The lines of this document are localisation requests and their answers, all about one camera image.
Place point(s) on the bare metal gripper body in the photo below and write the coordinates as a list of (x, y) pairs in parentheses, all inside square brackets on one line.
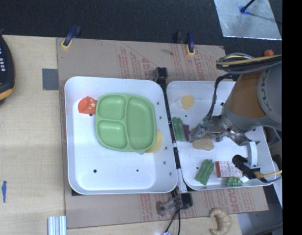
[(220, 128)]

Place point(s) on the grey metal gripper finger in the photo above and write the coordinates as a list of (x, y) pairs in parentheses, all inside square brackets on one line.
[(194, 134), (201, 126)]

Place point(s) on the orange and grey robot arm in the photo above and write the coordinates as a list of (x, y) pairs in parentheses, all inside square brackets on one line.
[(248, 99)]

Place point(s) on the tan bread slice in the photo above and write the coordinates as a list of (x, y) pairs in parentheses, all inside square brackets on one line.
[(203, 144)]

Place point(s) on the green asparagus bundle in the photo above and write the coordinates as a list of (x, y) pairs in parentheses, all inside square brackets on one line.
[(178, 130), (204, 171)]

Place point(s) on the white plastic tray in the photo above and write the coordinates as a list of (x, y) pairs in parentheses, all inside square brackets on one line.
[(111, 172), (229, 150)]

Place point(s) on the thin black and white rod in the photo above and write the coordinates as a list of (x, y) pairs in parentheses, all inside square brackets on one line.
[(175, 153)]

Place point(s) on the yellow round biscuit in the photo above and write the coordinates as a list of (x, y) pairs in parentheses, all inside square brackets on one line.
[(188, 102), (156, 142)]

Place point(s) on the orange and white carton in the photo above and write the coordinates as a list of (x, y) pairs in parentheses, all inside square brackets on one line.
[(226, 170)]

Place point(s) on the green grapes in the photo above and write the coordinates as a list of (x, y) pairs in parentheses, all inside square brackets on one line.
[(233, 181)]

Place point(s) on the green divided plate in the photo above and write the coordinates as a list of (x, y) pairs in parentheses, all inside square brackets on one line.
[(126, 121)]

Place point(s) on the tan croissant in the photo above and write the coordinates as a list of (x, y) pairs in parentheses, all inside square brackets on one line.
[(223, 220)]

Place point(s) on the red can with yellow star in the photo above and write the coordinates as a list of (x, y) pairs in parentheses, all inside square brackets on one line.
[(85, 105)]

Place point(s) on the brown cardboard board red print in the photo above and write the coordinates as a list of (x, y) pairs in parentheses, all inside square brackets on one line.
[(104, 57)]

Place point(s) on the black cylinder on white bracket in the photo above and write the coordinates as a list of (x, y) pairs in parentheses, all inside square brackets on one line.
[(246, 165)]

